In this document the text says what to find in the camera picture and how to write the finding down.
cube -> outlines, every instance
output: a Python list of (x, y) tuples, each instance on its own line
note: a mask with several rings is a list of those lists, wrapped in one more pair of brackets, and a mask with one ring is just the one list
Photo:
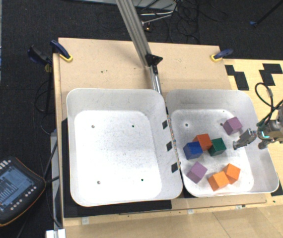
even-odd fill
[(197, 161), (187, 173), (187, 177), (194, 183), (198, 183), (205, 176), (207, 170), (208, 169), (205, 166)]
[(241, 169), (229, 163), (223, 171), (225, 172), (230, 184), (235, 183), (239, 179)]
[(223, 128), (228, 135), (232, 135), (242, 128), (242, 124), (237, 117), (233, 117), (223, 124)]
[(210, 186), (213, 191), (216, 191), (217, 189), (221, 189), (230, 183), (224, 171), (212, 175), (208, 179), (208, 182), (210, 183)]
[(192, 142), (198, 141), (203, 151), (207, 151), (212, 147), (212, 142), (208, 134), (197, 135)]
[(203, 154), (199, 142), (187, 143), (183, 148), (183, 151), (185, 152), (187, 160), (198, 158)]
[(226, 146), (221, 137), (212, 139), (212, 147), (209, 149), (209, 153), (211, 156), (219, 155), (223, 153), (225, 150), (226, 150)]

black floor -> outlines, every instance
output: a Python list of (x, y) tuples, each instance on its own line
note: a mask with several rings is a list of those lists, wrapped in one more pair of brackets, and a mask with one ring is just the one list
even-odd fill
[[(178, 12), (171, 18), (156, 21), (152, 32), (146, 32), (146, 36), (150, 42), (233, 49), (233, 54), (227, 58), (283, 60), (283, 4), (258, 27), (249, 23), (262, 18), (279, 1), (183, 0), (178, 3)], [(29, 60), (27, 50), (35, 44), (50, 55), (49, 42), (58, 37), (130, 40), (115, 5), (65, 0), (2, 0), (0, 157), (16, 156), (40, 175), (40, 161), (45, 165), (50, 154), (50, 136), (43, 129), (52, 132), (55, 121), (54, 115), (44, 117), (34, 108), (37, 89), (48, 79), (48, 74), (41, 65)], [(45, 108), (45, 95), (37, 105)], [(45, 231), (53, 228), (45, 196), (34, 208), (21, 237), (44, 237)], [(16, 237), (23, 221), (22, 217), (0, 228), (0, 238)]]

orange cube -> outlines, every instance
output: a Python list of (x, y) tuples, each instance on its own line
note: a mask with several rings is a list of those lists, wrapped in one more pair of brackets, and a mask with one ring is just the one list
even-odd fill
[(231, 163), (229, 163), (224, 169), (223, 171), (225, 172), (227, 178), (230, 181), (230, 184), (233, 184), (234, 182), (236, 182), (239, 179), (239, 175), (241, 172), (241, 169), (232, 165)]
[(212, 147), (212, 142), (208, 134), (197, 135), (192, 142), (198, 141), (203, 151), (208, 151)]
[(230, 183), (230, 181), (227, 178), (224, 171), (221, 171), (219, 173), (212, 175), (208, 179), (208, 182), (210, 183), (210, 186), (211, 186), (213, 191), (216, 191), (217, 189), (223, 188)]

purple cube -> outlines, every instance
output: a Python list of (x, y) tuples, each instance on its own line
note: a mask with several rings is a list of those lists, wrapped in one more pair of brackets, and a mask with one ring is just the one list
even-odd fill
[(231, 135), (238, 132), (242, 128), (242, 124), (237, 117), (233, 117), (223, 124), (223, 128), (228, 135)]
[(187, 173), (187, 177), (193, 182), (198, 183), (205, 176), (206, 172), (207, 168), (197, 161)]
[(186, 144), (183, 151), (185, 152), (187, 160), (196, 159), (203, 154), (202, 147), (198, 141)]

green cube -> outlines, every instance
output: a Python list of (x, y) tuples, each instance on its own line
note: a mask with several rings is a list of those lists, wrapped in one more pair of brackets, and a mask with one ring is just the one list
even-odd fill
[(209, 149), (211, 156), (216, 156), (223, 153), (226, 150), (226, 146), (222, 138), (212, 139), (212, 147)]

